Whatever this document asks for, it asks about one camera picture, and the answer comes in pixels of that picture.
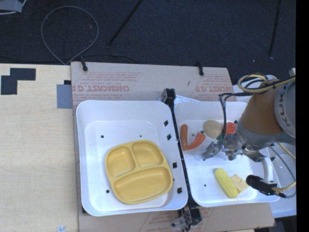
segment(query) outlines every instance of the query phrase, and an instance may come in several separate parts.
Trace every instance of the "yellow plate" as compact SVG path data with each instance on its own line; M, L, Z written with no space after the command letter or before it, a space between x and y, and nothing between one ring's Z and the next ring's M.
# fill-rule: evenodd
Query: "yellow plate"
M152 141L131 141L110 149L105 168L116 197L127 204L155 199L173 185L169 164Z

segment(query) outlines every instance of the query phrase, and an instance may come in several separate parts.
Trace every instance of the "robotic hand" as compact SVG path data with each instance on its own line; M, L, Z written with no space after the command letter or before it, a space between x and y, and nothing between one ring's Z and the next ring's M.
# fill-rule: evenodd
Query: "robotic hand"
M250 175L247 177L247 184L265 195L278 195L274 189L277 184L272 181L271 161L274 158L267 158L259 150L274 143L295 145L295 76L281 81L263 78L262 85L252 89L241 86L246 78L245 76L238 82L238 86L244 90L244 93L233 94L252 95L241 118L236 122L235 133L225 134L225 118L224 129L218 136L217 143L212 142L202 157L206 160L222 151L229 160L234 160L237 155L246 155L255 162L262 162L265 178ZM221 104L225 116L225 101L221 100Z

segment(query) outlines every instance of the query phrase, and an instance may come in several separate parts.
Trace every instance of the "yellow corn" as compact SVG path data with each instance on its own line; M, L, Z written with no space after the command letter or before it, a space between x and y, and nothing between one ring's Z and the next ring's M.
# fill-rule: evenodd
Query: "yellow corn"
M214 174L226 195L231 199L236 198L238 196L237 189L227 172L223 168L217 168Z

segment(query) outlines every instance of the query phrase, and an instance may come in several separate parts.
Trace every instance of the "potato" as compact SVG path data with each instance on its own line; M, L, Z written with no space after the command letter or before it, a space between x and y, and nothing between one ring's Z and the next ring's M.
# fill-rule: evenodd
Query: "potato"
M210 138L216 139L222 132L221 124L215 120L207 120L203 125L204 132Z

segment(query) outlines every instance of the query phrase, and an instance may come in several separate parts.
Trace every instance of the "white tray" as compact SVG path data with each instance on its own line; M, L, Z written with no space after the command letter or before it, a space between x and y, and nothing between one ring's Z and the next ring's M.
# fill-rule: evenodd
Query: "white tray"
M227 122L239 120L247 103L229 101L226 103ZM175 116L178 131L181 125L188 125L188 144L191 143L195 135L203 130L203 124L207 120L216 120L223 125L224 117L220 102L181 102L175 106ZM219 152L212 158L203 161L202 153L211 142L217 142L206 136L204 142L197 148L183 152L184 162L188 172L188 180L192 193L192 198L203 207L213 207L242 203L273 202L279 199L278 196L266 196L256 189L248 187L241 192L238 197L230 199L220 188L214 170L223 168L231 177L238 174L244 180L250 174L264 178L262 163L253 162L247 156L237 156L235 160L228 160L224 152Z
M81 196L87 213L107 216L178 210L186 205L188 192L173 119L166 104L160 101L84 101L78 105L76 116ZM104 160L111 148L135 140L150 140L161 148L172 172L173 186L168 193L153 200L125 204L112 192Z

